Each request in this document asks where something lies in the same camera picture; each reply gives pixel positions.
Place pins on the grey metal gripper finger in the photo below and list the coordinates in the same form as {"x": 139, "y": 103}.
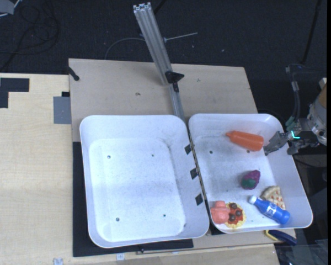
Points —
{"x": 275, "y": 143}
{"x": 293, "y": 149}

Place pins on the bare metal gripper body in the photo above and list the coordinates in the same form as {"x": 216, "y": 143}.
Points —
{"x": 309, "y": 137}

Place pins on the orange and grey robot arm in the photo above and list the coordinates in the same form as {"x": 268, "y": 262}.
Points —
{"x": 322, "y": 103}

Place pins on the orange carrot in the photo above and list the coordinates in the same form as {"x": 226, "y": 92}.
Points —
{"x": 246, "y": 140}

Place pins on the purple grapes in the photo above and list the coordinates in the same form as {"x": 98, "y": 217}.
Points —
{"x": 250, "y": 180}

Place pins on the pizza slice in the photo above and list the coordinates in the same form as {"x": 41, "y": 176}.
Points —
{"x": 275, "y": 195}

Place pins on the white plastic tray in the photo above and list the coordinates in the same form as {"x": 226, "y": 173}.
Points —
{"x": 226, "y": 164}
{"x": 138, "y": 186}

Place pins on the blue bottle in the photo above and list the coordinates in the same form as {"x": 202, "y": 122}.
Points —
{"x": 273, "y": 210}

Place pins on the orange toy food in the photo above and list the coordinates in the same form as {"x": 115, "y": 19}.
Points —
{"x": 219, "y": 213}

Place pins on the pale wood board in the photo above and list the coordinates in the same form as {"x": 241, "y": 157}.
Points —
{"x": 121, "y": 92}

